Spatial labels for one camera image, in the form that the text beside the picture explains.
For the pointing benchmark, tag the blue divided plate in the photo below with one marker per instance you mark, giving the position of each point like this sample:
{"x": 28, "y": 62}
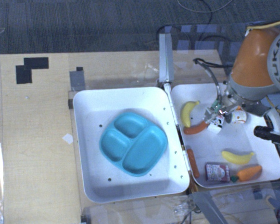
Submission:
{"x": 143, "y": 150}

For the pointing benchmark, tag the pale wood board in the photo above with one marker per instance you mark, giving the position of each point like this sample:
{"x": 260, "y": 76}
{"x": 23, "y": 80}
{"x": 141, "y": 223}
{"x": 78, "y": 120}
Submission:
{"x": 127, "y": 69}

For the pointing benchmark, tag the white plastic tray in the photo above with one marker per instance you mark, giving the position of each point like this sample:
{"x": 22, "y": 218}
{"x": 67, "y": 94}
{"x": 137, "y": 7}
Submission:
{"x": 94, "y": 146}
{"x": 229, "y": 140}

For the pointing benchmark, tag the black cylinder on white bracket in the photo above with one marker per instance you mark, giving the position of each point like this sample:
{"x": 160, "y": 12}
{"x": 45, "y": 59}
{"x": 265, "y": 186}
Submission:
{"x": 273, "y": 132}

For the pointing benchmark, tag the orange carrot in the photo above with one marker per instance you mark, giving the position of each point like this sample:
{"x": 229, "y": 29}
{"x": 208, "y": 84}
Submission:
{"x": 249, "y": 173}

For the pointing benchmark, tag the orange sausage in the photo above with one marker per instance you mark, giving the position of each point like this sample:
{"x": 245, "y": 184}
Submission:
{"x": 195, "y": 129}
{"x": 193, "y": 163}

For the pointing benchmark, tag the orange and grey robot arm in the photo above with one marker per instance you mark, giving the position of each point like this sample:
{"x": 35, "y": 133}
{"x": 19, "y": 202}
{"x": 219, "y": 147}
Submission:
{"x": 251, "y": 59}

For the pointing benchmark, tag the white and orange can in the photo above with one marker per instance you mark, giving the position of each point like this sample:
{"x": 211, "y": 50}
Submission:
{"x": 238, "y": 117}

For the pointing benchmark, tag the white carton with black print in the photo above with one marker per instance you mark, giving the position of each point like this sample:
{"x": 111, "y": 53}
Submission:
{"x": 216, "y": 126}

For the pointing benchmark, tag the red and white packet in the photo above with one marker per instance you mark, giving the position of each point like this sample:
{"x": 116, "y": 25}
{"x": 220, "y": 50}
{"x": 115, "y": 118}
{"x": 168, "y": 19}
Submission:
{"x": 217, "y": 173}

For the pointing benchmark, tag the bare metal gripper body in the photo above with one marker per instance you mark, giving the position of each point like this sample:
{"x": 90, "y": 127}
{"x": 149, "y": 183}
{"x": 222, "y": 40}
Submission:
{"x": 218, "y": 109}

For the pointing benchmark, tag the yellow banana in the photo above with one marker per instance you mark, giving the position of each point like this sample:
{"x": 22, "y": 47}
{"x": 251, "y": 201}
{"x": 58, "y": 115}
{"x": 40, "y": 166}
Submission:
{"x": 185, "y": 114}
{"x": 236, "y": 158}

